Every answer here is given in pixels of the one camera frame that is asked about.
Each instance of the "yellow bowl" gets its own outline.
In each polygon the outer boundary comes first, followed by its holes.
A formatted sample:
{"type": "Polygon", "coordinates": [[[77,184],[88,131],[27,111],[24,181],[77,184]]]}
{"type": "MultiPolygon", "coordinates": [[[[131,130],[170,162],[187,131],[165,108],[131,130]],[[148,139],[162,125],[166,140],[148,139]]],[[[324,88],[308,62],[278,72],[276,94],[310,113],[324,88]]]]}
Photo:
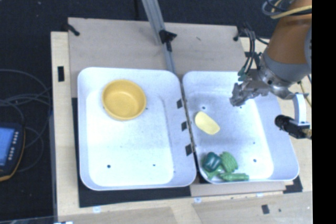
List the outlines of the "yellow bowl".
{"type": "Polygon", "coordinates": [[[133,81],[114,80],[104,87],[102,103],[111,117],[121,121],[131,120],[144,111],[146,95],[133,81]]]}

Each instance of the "multimeter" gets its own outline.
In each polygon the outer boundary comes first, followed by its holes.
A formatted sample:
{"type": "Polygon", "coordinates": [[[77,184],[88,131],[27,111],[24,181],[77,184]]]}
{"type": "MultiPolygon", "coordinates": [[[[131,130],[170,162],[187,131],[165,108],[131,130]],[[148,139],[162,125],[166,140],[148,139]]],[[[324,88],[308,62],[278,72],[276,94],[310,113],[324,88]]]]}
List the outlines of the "multimeter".
{"type": "Polygon", "coordinates": [[[18,123],[0,123],[0,182],[16,172],[25,147],[25,131],[18,123]]]}

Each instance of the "black clamp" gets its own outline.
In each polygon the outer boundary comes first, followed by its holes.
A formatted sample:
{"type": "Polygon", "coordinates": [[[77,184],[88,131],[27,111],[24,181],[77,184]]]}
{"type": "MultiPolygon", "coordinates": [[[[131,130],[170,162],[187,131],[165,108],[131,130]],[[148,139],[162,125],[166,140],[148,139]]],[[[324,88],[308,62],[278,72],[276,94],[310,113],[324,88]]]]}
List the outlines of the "black clamp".
{"type": "Polygon", "coordinates": [[[168,32],[168,31],[162,29],[162,30],[160,30],[159,35],[160,35],[160,39],[161,39],[162,44],[166,43],[167,51],[170,51],[170,52],[173,51],[171,41],[175,37],[177,37],[177,34],[174,34],[174,33],[171,33],[171,32],[168,32]]]}

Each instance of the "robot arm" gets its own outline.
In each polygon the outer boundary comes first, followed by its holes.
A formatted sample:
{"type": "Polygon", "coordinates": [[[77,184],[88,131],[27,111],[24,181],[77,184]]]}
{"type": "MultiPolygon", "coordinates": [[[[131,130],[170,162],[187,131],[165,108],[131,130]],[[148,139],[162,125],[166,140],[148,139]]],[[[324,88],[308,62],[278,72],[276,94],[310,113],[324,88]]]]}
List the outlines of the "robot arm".
{"type": "Polygon", "coordinates": [[[305,119],[305,95],[289,90],[290,86],[311,73],[311,3],[312,0],[291,0],[288,9],[273,15],[273,18],[281,19],[267,48],[259,55],[254,52],[251,55],[257,68],[244,72],[244,66],[238,73],[242,83],[234,85],[230,98],[233,106],[241,106],[248,99],[265,96],[269,92],[281,99],[292,100],[295,119],[281,115],[275,123],[296,138],[311,138],[310,125],[305,119]]]}

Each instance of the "table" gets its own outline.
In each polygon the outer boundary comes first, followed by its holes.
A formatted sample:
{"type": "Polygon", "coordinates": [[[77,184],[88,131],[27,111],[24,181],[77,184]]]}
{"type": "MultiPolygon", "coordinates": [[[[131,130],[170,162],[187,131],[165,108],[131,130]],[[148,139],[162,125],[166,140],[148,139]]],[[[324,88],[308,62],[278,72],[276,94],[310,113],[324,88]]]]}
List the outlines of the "table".
{"type": "MultiPolygon", "coordinates": [[[[78,72],[87,66],[165,69],[165,63],[161,48],[154,44],[148,22],[70,18],[69,24],[80,36],[51,32],[59,221],[129,223],[137,219],[137,223],[236,223],[239,217],[240,223],[253,223],[253,220],[274,223],[270,221],[293,218],[307,223],[312,219],[311,141],[294,138],[303,192],[284,195],[283,190],[293,182],[245,187],[221,185],[220,188],[195,182],[191,185],[192,195],[187,198],[80,208],[71,107],[71,98],[77,95],[78,72]]],[[[177,34],[172,45],[178,77],[190,70],[236,71],[245,61],[248,40],[241,38],[233,44],[235,26],[166,23],[166,28],[177,34]]],[[[257,51],[264,48],[265,45],[257,43],[257,51]]],[[[303,86],[307,92],[311,91],[308,80],[303,80],[303,86]]],[[[292,91],[302,89],[294,85],[292,91]]],[[[293,117],[292,103],[284,100],[279,103],[283,114],[293,117]]],[[[307,108],[307,121],[311,122],[311,109],[307,108]]]]}

